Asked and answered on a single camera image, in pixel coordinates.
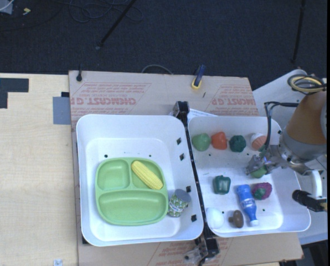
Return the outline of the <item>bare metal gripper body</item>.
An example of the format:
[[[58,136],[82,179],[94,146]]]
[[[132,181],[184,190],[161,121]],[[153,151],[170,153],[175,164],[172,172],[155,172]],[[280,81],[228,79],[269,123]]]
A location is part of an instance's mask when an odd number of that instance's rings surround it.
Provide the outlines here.
[[[302,160],[286,146],[270,145],[267,150],[266,161],[276,163],[276,168],[290,168],[300,175],[309,175],[311,169],[306,165],[306,160]]]

